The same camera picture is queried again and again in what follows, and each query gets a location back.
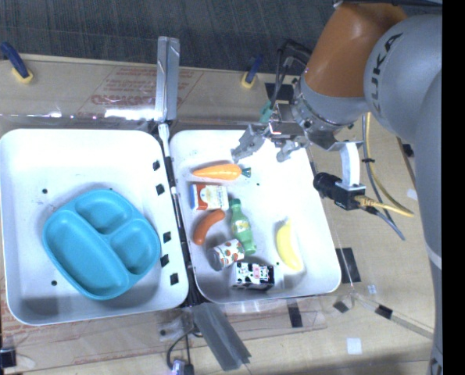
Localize black cylinder on white bracket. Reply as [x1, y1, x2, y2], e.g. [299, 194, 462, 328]
[313, 140, 367, 212]

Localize black and white milk carton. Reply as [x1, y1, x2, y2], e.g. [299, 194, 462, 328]
[232, 261, 276, 291]

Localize orange and white carton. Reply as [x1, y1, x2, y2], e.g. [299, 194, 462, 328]
[189, 183, 230, 212]

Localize blue divided plate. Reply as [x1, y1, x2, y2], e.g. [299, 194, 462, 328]
[41, 188, 162, 302]

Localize white plastic tray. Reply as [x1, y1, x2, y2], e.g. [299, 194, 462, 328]
[0, 127, 190, 327]
[169, 129, 342, 305]

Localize brown cardboard board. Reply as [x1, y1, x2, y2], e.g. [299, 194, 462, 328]
[0, 53, 329, 374]

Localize white can with red print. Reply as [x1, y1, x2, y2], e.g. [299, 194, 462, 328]
[207, 238, 245, 272]

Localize yellow banana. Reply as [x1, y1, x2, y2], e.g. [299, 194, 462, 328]
[275, 217, 304, 272]

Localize green bottle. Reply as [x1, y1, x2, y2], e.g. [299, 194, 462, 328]
[227, 198, 257, 256]

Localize red sausage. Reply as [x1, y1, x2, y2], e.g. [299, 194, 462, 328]
[192, 208, 227, 246]

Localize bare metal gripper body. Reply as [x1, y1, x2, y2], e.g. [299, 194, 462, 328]
[268, 102, 349, 152]

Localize orange carrot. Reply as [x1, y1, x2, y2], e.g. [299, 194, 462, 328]
[191, 162, 252, 181]

